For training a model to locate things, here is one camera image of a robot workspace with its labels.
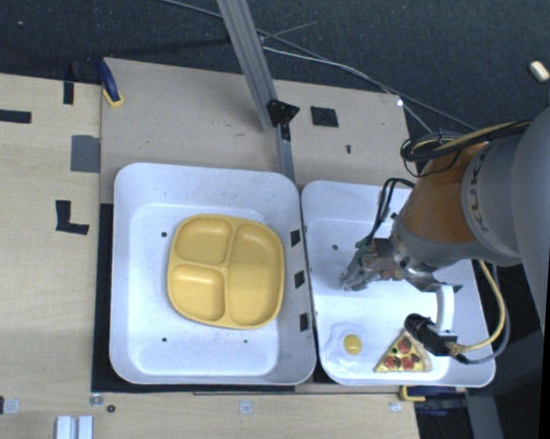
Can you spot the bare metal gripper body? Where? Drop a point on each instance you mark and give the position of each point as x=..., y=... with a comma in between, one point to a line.
x=387, y=261

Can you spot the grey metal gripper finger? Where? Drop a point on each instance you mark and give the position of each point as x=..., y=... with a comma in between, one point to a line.
x=363, y=279
x=349, y=279

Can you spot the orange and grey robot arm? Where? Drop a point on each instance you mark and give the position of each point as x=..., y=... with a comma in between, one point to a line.
x=502, y=192

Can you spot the white plastic tray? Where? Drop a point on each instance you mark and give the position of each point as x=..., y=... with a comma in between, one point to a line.
x=331, y=227
x=200, y=349

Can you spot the white and yellow fried egg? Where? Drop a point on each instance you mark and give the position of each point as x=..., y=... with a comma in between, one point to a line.
x=348, y=345

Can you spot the yellow pizza slice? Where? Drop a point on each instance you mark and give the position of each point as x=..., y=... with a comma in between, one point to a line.
x=402, y=359

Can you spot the yellow divided plate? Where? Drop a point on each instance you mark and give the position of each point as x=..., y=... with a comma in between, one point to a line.
x=226, y=271

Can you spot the small beige cylinder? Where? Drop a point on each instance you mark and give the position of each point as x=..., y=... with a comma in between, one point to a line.
x=539, y=71

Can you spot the black cylinder on white bracket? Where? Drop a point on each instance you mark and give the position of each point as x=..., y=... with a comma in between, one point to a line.
x=429, y=330

